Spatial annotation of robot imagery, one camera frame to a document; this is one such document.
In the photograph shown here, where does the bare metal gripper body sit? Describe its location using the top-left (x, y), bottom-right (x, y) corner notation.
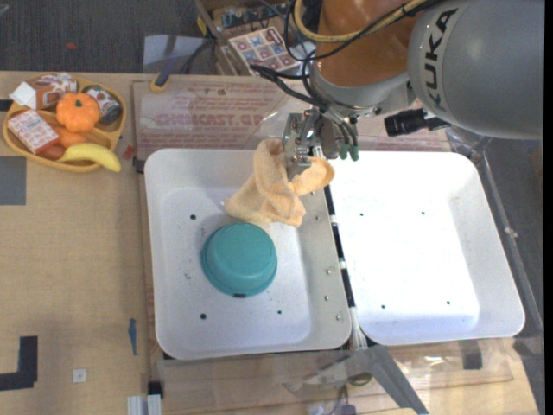
top-left (281, 108), bottom-right (339, 160)

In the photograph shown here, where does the yellow cloth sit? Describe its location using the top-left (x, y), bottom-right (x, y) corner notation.
top-left (224, 138), bottom-right (336, 227)

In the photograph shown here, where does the brown cardboard board red print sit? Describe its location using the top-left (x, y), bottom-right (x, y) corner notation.
top-left (130, 78), bottom-right (518, 410)

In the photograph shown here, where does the teal bowl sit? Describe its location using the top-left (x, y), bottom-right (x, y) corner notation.
top-left (200, 222), bottom-right (279, 298)

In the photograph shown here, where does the white plastic tray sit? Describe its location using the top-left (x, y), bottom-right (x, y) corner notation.
top-left (143, 147), bottom-right (353, 361)
top-left (326, 150), bottom-right (526, 346)

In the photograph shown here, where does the yellow divided plate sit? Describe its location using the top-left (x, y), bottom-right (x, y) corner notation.
top-left (2, 72), bottom-right (128, 173)

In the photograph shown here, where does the small can with red print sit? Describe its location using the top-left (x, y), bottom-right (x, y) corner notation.
top-left (84, 84), bottom-right (123, 125)

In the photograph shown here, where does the yellow banana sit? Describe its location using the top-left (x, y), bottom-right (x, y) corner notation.
top-left (58, 143), bottom-right (122, 173)

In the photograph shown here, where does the orange pumpkin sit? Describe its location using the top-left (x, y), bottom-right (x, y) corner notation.
top-left (55, 92), bottom-right (101, 133)

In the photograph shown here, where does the white and orange carton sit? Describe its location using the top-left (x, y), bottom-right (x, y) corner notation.
top-left (8, 72), bottom-right (79, 111)

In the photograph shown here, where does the red and white packet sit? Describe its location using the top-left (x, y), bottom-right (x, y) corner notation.
top-left (7, 109), bottom-right (60, 155)

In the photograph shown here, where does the black cylinder on white bracket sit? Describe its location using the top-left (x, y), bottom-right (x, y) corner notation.
top-left (384, 107), bottom-right (451, 138)

